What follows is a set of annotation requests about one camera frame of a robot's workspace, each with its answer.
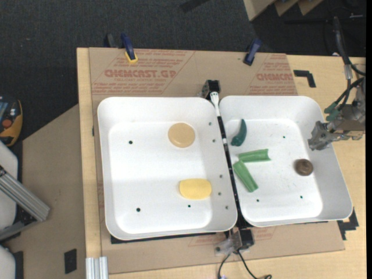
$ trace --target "green vegetable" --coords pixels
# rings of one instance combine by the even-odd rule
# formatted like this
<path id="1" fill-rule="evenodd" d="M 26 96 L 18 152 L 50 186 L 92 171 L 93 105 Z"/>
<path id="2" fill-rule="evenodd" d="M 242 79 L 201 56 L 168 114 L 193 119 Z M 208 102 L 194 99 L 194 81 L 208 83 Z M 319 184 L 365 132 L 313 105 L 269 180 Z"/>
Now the green vegetable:
<path id="1" fill-rule="evenodd" d="M 255 150 L 251 152 L 245 152 L 238 155 L 239 160 L 243 162 L 257 162 L 257 161 L 268 161 L 269 149 Z"/>
<path id="2" fill-rule="evenodd" d="M 246 168 L 245 164 L 241 161 L 238 161 L 232 165 L 232 169 L 237 174 L 239 179 L 243 182 L 249 192 L 253 192 L 258 188 L 258 185 L 254 181 L 252 175 Z"/>
<path id="3" fill-rule="evenodd" d="M 242 119 L 240 124 L 239 133 L 232 138 L 231 145 L 233 146 L 241 146 L 246 137 L 246 124 L 244 119 Z"/>

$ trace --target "cardboard sheet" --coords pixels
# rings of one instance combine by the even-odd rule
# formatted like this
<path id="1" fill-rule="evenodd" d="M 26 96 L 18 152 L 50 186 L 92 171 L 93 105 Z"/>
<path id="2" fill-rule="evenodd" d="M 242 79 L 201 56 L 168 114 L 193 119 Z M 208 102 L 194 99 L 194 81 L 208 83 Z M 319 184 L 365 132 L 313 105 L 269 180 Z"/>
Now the cardboard sheet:
<path id="1" fill-rule="evenodd" d="M 197 96 L 206 80 L 219 80 L 227 95 L 296 95 L 284 54 L 257 53 L 252 66 L 243 52 L 135 50 L 130 65 L 122 49 L 90 48 L 92 104 L 102 255 L 110 274 L 221 262 L 214 245 L 223 233 L 112 244 L 106 229 L 101 150 L 96 109 L 109 96 Z M 255 245 L 244 253 L 259 259 L 344 249 L 337 222 L 253 228 Z"/>

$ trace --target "black fabric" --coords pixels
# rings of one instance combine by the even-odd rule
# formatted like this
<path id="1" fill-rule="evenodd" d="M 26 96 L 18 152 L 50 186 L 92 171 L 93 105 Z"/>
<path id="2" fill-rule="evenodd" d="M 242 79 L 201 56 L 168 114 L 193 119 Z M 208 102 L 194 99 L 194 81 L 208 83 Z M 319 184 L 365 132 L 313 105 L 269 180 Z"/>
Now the black fabric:
<path id="1" fill-rule="evenodd" d="M 76 48 L 102 47 L 107 33 L 135 48 L 244 51 L 260 38 L 261 52 L 330 55 L 336 51 L 331 25 L 285 24 L 288 19 L 364 12 L 366 0 L 329 0 L 307 16 L 294 6 L 279 17 L 273 5 L 252 22 L 243 0 L 0 0 L 0 92 L 23 105 L 24 139 L 78 102 Z M 344 23 L 350 56 L 366 54 L 364 21 Z"/>

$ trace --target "tan oval object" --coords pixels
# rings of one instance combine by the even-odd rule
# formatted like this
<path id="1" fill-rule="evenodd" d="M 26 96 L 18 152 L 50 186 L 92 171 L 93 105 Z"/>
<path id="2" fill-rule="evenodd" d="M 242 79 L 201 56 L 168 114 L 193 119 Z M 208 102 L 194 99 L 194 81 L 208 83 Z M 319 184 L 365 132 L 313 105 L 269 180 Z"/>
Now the tan oval object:
<path id="1" fill-rule="evenodd" d="M 180 181 L 180 193 L 187 199 L 204 199 L 212 193 L 212 185 L 206 179 L 186 179 Z"/>
<path id="2" fill-rule="evenodd" d="M 169 128 L 168 138 L 173 145 L 186 148 L 194 142 L 195 131 L 186 123 L 177 123 Z"/>

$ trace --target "blue clamp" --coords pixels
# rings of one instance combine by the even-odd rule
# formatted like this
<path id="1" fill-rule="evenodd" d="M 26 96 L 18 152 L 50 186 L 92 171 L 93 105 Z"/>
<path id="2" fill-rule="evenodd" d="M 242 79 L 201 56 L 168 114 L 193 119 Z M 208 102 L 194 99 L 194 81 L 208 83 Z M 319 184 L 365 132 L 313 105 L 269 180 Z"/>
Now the blue clamp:
<path id="1" fill-rule="evenodd" d="M 255 38 L 251 46 L 249 47 L 248 53 L 245 55 L 243 62 L 249 66 L 252 65 L 253 60 L 255 59 L 255 54 L 259 50 L 259 48 L 262 45 L 262 41 L 259 40 L 258 38 Z"/>
<path id="2" fill-rule="evenodd" d="M 129 61 L 129 63 L 135 63 L 138 61 L 138 58 L 133 50 L 133 45 L 128 36 L 125 35 L 125 33 L 122 33 L 120 35 L 121 41 L 123 42 L 122 48 L 126 49 L 126 57 Z"/>

